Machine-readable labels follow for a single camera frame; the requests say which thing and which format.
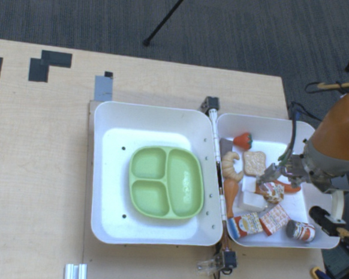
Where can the black cylinder on white bracket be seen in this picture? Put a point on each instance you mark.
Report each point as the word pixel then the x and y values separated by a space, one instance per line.
pixel 326 221

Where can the thin black and white rod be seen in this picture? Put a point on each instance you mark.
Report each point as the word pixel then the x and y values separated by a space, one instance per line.
pixel 216 139

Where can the tan croissant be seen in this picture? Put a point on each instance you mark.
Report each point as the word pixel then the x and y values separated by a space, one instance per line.
pixel 231 167

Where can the green divided plate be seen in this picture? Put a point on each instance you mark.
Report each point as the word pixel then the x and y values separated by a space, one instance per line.
pixel 183 181

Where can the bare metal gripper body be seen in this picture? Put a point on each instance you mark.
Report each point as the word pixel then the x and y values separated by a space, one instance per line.
pixel 307 172

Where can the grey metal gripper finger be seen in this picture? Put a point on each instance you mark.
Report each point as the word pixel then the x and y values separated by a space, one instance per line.
pixel 294 181
pixel 270 173

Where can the small white block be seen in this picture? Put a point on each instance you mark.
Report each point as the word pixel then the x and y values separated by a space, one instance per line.
pixel 249 184

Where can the large white block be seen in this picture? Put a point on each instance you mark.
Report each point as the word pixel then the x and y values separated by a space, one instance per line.
pixel 252 201

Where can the white red and blue carton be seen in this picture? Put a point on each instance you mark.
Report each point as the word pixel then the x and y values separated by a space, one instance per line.
pixel 246 225

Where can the white plastic tray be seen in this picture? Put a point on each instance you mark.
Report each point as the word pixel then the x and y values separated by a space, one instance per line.
pixel 296 202
pixel 113 191

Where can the red and white can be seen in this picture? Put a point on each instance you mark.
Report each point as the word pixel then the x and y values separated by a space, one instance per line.
pixel 302 231

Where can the small white and red carton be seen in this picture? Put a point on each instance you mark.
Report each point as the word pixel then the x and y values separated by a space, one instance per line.
pixel 274 193

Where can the grey block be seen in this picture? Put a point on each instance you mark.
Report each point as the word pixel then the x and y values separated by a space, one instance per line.
pixel 225 145

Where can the red strawberry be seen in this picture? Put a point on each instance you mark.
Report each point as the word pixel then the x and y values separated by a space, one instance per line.
pixel 243 140

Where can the tan square biscuit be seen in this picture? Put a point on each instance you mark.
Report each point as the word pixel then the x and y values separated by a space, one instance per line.
pixel 253 163

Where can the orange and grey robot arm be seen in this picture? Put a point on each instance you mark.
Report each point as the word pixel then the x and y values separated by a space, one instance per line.
pixel 337 130

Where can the red-orange sausage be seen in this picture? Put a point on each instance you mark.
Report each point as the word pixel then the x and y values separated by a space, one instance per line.
pixel 292 189

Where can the orange carrot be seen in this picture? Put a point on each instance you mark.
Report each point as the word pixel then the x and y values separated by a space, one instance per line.
pixel 230 194

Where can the orange patterned packet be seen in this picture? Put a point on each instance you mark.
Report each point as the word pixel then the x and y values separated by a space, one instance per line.
pixel 275 219

